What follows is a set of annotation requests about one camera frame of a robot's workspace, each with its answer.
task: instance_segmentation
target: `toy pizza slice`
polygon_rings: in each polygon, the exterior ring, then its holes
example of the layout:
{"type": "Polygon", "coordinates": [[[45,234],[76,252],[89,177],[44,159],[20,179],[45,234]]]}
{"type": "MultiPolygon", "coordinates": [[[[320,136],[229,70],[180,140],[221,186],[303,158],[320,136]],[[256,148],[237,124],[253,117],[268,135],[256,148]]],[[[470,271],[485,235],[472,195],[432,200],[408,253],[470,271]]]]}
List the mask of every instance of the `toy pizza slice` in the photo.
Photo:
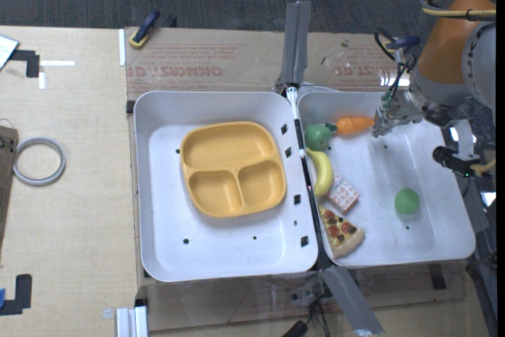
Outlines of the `toy pizza slice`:
{"type": "Polygon", "coordinates": [[[353,252],[365,238],[365,231],[336,215],[330,209],[321,205],[318,208],[333,257],[337,258],[353,252]]]}

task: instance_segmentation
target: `orange carrot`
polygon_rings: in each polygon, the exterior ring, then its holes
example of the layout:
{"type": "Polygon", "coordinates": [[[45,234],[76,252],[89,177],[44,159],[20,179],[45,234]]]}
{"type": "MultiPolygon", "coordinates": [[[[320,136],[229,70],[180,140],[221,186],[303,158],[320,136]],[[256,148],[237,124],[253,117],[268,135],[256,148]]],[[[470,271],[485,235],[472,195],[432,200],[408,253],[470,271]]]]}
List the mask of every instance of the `orange carrot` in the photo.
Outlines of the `orange carrot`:
{"type": "Polygon", "coordinates": [[[336,125],[325,124],[326,127],[340,135],[350,135],[370,128],[375,122],[369,117],[341,117],[336,125]]]}

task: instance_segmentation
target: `table top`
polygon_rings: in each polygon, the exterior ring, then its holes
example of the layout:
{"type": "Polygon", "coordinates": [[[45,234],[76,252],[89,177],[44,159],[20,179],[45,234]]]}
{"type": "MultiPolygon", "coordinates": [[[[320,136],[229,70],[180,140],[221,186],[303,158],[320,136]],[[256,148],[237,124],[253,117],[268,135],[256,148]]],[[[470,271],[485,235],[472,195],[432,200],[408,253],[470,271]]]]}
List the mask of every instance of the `table top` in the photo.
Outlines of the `table top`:
{"type": "MultiPolygon", "coordinates": [[[[18,49],[35,51],[41,61],[75,62],[44,66],[44,89],[25,76],[23,62],[8,62],[0,75],[0,118],[12,122],[20,141],[55,139],[67,158],[54,184],[32,187],[13,179],[0,287],[7,300],[14,299],[16,276],[30,274],[32,300],[21,315],[0,316],[0,330],[3,335],[114,335],[114,310],[133,307],[141,271],[120,35],[114,29],[6,26],[0,34],[18,40],[18,49]]],[[[205,35],[215,33],[199,32],[198,38],[205,35]]],[[[58,165],[51,150],[33,148],[36,153],[27,150],[20,160],[26,174],[45,174],[58,165]]],[[[386,333],[487,335],[471,279],[464,272],[461,276],[458,298],[379,305],[376,315],[386,333]]],[[[381,299],[395,301],[394,293],[387,291],[381,299]]],[[[327,318],[335,335],[355,335],[341,313],[327,318]]],[[[281,335],[293,323],[264,320],[160,335],[281,335]]],[[[316,322],[309,333],[323,335],[316,322]]]]}

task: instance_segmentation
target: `toy banana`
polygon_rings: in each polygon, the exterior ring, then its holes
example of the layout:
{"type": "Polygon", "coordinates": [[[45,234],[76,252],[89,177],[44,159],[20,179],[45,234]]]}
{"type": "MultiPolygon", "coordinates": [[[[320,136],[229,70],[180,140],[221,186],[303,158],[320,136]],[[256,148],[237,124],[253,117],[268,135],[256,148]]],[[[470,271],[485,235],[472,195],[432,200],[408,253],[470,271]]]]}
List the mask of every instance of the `toy banana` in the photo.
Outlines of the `toy banana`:
{"type": "Polygon", "coordinates": [[[306,150],[314,162],[314,166],[316,166],[317,180],[314,185],[314,194],[319,197],[327,193],[331,184],[333,184],[333,167],[326,153],[313,151],[309,148],[306,148],[306,150]]]}

